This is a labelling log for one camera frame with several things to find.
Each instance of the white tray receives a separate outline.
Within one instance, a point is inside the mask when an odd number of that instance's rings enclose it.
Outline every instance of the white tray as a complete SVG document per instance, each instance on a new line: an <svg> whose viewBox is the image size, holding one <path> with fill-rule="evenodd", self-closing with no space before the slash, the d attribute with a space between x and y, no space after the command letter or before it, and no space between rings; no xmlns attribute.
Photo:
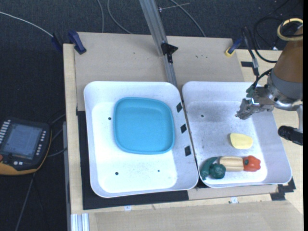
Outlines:
<svg viewBox="0 0 308 231"><path fill-rule="evenodd" d="M173 115L175 143L163 154L134 154L121 150L113 135L115 103L125 97L151 98L166 103ZM141 193L187 190L198 182L198 169L176 87L166 82L94 81L84 89L90 183L105 198Z"/></svg>
<svg viewBox="0 0 308 231"><path fill-rule="evenodd" d="M247 120L235 117L246 89L245 82L188 82L182 94L199 169L213 156L248 156L261 160L256 172L226 172L223 179L207 177L209 187L283 184L292 176L291 168L277 133L272 112L253 114ZM243 133L253 138L247 150L232 147L228 134Z"/></svg>

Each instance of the blue tray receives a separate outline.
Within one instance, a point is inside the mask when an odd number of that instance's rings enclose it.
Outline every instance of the blue tray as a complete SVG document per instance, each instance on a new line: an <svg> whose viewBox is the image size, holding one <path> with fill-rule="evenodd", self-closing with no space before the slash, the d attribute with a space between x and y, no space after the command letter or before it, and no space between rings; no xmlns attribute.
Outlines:
<svg viewBox="0 0 308 231"><path fill-rule="evenodd" d="M172 112L155 99L120 99L115 104L113 130L118 147L129 153L161 154L174 145Z"/></svg>

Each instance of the wooden table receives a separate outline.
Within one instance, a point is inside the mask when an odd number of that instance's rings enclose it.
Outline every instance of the wooden table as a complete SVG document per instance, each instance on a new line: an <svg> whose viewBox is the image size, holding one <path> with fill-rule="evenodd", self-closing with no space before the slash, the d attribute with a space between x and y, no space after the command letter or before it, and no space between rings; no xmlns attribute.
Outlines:
<svg viewBox="0 0 308 231"><path fill-rule="evenodd" d="M296 190L286 200L272 201L277 185L188 190L189 200L152 205L119 206L84 210L82 206L81 169L76 109L83 110L83 88L93 80L166 81L162 60L157 56L152 37L79 33L88 50L79 55L72 44L64 45L66 121L68 136L67 183L69 210L75 225L84 217L85 229L117 230L303 230L303 152L302 147L283 140ZM224 51L231 39L168 37L179 47L173 55L175 73L181 89L189 80L255 80L250 68L240 67L251 61L248 51L237 50L230 58ZM265 57L278 59L281 51L260 51ZM272 68L259 60L260 72ZM275 110L277 127L298 126L296 112Z"/></svg>

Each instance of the dark background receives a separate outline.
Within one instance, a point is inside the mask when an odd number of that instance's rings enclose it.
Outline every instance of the dark background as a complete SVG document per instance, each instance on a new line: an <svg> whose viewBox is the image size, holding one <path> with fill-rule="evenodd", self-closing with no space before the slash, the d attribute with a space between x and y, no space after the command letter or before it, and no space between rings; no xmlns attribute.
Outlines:
<svg viewBox="0 0 308 231"><path fill-rule="evenodd" d="M108 0L99 0L104 13L104 32L127 33L108 14ZM162 8L174 5L156 0ZM238 39L241 28L258 24L260 49L282 50L276 29L284 19L303 19L303 0L174 0L190 3L183 8L197 21L207 37ZM113 17L128 31L149 34L138 0L110 0ZM102 15L96 0L0 0L0 11L32 22L69 42L70 29L101 32ZM203 37L193 21L179 8L163 10L167 35ZM65 111L63 56L51 37L20 20L0 14L0 120L14 116L32 121L53 121ZM64 119L52 126L55 133ZM51 152L62 150L57 137ZM0 230L13 231L18 222L32 175L0 176ZM19 230L66 230L63 154L46 159L36 173Z"/></svg>

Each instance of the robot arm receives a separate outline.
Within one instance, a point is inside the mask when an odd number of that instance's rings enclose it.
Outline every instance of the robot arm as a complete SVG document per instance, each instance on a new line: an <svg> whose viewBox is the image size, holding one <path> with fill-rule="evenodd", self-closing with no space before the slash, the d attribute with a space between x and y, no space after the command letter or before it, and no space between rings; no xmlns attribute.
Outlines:
<svg viewBox="0 0 308 231"><path fill-rule="evenodd" d="M299 128L281 126L278 134L300 145L303 145L303 105L295 103L303 100L302 35L303 26L290 38L275 67L260 75L246 90L247 98L242 100L236 115L247 119L254 113L272 111L274 108L297 111ZM268 76L267 84L257 86L258 80L264 76Z"/></svg>

